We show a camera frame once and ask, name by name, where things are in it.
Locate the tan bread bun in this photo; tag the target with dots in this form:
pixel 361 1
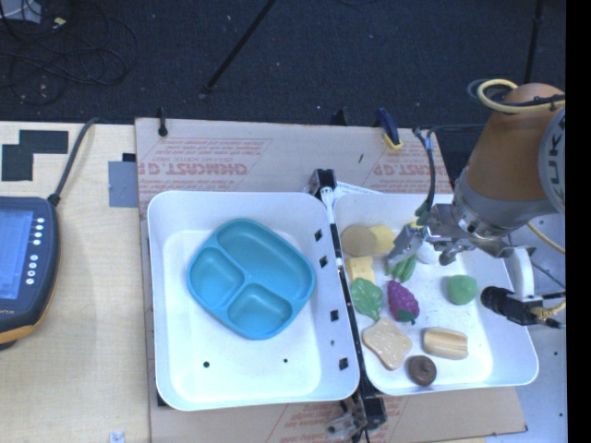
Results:
pixel 445 343

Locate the white plastic tray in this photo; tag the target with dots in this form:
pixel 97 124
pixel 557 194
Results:
pixel 184 376
pixel 503 362

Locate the tan round biscuit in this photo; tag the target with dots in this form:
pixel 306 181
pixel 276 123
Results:
pixel 356 241

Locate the yellow round toy food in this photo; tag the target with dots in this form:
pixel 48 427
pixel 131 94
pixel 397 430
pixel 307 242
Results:
pixel 384 238

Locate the tan bread slice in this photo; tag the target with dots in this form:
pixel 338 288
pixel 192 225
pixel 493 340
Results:
pixel 387 343

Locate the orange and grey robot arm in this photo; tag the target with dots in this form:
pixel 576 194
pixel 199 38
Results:
pixel 503 155

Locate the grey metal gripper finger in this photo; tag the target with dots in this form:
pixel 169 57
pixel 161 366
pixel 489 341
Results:
pixel 450 254
pixel 406 245

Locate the green pea pods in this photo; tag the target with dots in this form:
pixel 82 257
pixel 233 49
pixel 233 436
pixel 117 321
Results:
pixel 405 269

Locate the black cylinder on white bracket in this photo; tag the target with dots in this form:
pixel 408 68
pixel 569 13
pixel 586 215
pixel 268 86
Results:
pixel 505 303

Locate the white paper label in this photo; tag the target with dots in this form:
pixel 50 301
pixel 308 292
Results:
pixel 358 188

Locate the green lettuce leaf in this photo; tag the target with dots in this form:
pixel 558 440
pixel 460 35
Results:
pixel 367 298

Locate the blue divided plate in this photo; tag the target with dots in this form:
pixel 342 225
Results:
pixel 251 277

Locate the thin black and white rod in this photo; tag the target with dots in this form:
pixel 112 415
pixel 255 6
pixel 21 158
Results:
pixel 347 289

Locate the brown cardboard board, red print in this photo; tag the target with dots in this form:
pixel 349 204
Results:
pixel 286 164

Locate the green round toy vegetable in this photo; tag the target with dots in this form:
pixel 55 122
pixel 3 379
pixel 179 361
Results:
pixel 461 290

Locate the yellow cheese wedge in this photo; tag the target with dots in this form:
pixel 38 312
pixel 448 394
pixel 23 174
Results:
pixel 360 269

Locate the brown doughnut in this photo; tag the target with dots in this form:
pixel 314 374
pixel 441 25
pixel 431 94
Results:
pixel 421 370

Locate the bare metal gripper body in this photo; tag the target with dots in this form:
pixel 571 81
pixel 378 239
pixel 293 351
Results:
pixel 466 231

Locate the purple grapes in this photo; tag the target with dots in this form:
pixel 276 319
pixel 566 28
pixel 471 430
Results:
pixel 402 300

